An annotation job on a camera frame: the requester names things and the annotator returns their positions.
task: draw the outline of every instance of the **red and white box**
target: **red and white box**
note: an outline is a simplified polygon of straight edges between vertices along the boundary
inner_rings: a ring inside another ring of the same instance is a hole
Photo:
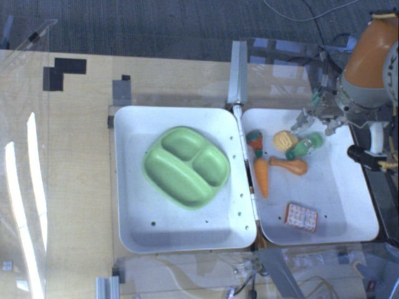
[[[317,212],[295,204],[288,204],[284,223],[309,232],[315,232],[317,227]]]

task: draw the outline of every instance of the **green plate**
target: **green plate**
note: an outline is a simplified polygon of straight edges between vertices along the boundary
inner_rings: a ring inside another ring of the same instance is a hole
[[[145,177],[185,209],[205,206],[230,174],[227,157],[198,132],[184,126],[164,133],[146,152]]]

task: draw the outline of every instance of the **dark floor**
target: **dark floor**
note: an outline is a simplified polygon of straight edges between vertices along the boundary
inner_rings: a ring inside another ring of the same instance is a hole
[[[296,19],[310,17],[301,0],[267,0]],[[314,14],[353,0],[306,0]],[[398,0],[361,0],[305,23],[285,20],[263,0],[0,0],[0,34],[14,17],[10,47],[26,38],[27,22],[58,19],[50,50],[84,54],[133,55],[226,60],[231,41],[268,37],[325,44],[345,44],[359,36],[369,12],[398,7]]]

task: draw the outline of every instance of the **wooden surface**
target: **wooden surface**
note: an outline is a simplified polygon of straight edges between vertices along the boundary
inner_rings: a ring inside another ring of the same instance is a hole
[[[21,89],[22,95],[17,97],[19,102],[13,106],[16,117],[9,116],[10,121],[21,120],[18,114],[21,114],[21,107],[26,108],[26,101],[30,103],[27,112],[41,112],[38,114],[37,132],[39,141],[44,145],[41,146],[41,163],[45,170],[44,180],[48,181],[49,238],[47,258],[44,257],[47,270],[46,298],[94,298],[95,279],[111,276],[114,260],[119,259],[115,253],[130,255],[123,249],[118,250],[119,246],[113,242],[117,227],[112,220],[110,133],[107,128],[108,107],[112,105],[112,80],[120,80],[122,75],[131,76],[134,104],[222,107],[227,95],[229,63],[37,52],[29,56],[31,58],[21,64],[24,74],[3,74],[0,81],[29,86],[29,92],[25,95]],[[42,67],[52,67],[55,57],[87,59],[87,73],[65,74],[63,92],[43,92]],[[275,76],[276,69],[280,71],[278,76]],[[260,97],[266,94],[268,98],[265,103],[271,104],[271,107],[292,105],[299,108],[301,102],[305,103],[309,98],[308,82],[303,72],[290,71],[286,77],[282,77],[281,68],[267,65],[250,65],[249,70],[250,92],[252,90],[250,103],[260,103]],[[12,93],[8,88],[0,90]],[[287,98],[287,92],[292,94],[291,98]],[[4,178],[1,180],[0,184],[4,188]],[[4,225],[0,225],[0,236],[7,234],[10,233],[6,232]],[[21,256],[21,250],[12,247],[14,245],[8,244],[5,238],[0,239],[0,254],[6,254],[7,258]],[[131,254],[131,258],[141,260],[136,267],[139,268],[138,275],[132,277],[133,281],[136,278],[136,288],[123,285],[126,295],[122,298],[130,299],[139,289],[142,290],[142,299],[160,296],[221,298],[224,287],[214,288],[210,296],[210,290],[202,290],[203,286],[193,283],[184,273],[180,279],[176,279],[173,265],[164,262],[161,269],[159,265],[154,265],[155,256]],[[195,260],[187,267],[199,271],[198,262]],[[218,276],[212,274],[216,271],[214,265],[205,260],[200,266],[204,269],[204,275],[217,279]],[[243,282],[241,278],[234,277],[231,264],[223,271],[226,272],[226,285]],[[352,293],[362,293],[361,280],[351,274],[349,266],[347,271],[346,277],[335,282],[339,287],[346,285],[352,289]],[[174,282],[161,285],[154,278],[157,274],[160,277],[174,276]],[[15,286],[14,281],[20,276],[16,271],[0,272],[1,298],[29,298]],[[260,278],[257,283],[260,284],[258,298],[276,293],[270,280]],[[184,287],[191,287],[191,290],[188,293],[181,291]],[[155,291],[157,288],[168,291],[160,295]]]

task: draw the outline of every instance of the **green bottle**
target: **green bottle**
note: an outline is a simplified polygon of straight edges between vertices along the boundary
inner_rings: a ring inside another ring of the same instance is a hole
[[[286,158],[292,160],[297,156],[305,156],[311,154],[316,148],[319,148],[323,144],[323,138],[313,133],[309,137],[299,141],[295,147],[286,153]]]

